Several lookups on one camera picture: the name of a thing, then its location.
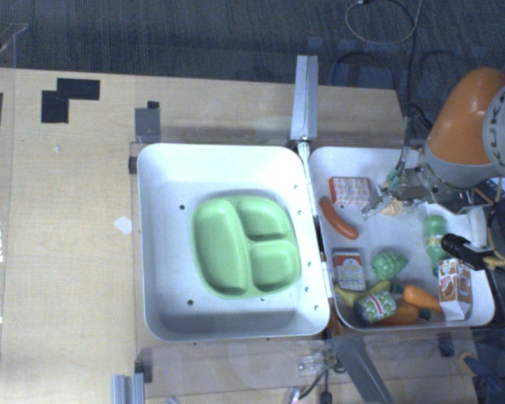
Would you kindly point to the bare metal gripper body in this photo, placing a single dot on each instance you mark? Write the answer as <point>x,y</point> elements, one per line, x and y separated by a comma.
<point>411,184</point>

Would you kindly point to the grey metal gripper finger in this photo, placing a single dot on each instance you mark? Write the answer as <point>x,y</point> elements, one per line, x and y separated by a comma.
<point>372,204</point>
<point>410,207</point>

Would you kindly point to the cream toy bread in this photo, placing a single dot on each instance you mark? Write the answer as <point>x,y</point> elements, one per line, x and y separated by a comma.
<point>392,208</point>

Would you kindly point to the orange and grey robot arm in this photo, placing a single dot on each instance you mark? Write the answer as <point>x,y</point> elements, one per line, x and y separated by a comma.
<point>460,129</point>

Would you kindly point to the orange and white carton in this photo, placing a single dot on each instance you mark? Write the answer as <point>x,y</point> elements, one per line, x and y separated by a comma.
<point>350,190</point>

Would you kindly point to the white plastic tray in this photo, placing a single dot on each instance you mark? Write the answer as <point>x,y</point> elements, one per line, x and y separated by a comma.
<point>168,242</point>
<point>387,234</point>

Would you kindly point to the orange toy sausage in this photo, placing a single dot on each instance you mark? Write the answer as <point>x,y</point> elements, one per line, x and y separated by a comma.
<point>336,220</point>

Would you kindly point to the green plastic bottle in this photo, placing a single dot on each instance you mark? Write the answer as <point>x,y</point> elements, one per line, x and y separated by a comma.
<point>434,238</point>

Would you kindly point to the green toy broccoli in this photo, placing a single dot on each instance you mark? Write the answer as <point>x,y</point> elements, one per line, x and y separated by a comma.
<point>388,265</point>

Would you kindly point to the red and white carton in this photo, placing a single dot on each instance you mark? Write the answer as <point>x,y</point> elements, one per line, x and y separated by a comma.
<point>348,269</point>

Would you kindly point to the orange carrot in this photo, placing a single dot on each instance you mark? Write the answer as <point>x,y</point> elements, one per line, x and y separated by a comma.
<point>421,297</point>
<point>404,316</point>

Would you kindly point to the brown and white carton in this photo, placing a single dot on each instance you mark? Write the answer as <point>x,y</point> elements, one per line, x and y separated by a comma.
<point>452,288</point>

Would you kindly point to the yellow banana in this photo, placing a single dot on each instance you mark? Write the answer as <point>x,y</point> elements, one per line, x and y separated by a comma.
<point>348,296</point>

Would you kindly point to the green can with red label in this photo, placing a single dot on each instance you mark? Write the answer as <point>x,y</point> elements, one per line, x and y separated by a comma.
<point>375,307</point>

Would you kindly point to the green divided plate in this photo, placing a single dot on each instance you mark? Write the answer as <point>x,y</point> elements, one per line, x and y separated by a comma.
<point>219,246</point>

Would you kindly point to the black cylinder on white bracket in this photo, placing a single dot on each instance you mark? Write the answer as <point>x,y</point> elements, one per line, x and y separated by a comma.
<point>463,247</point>

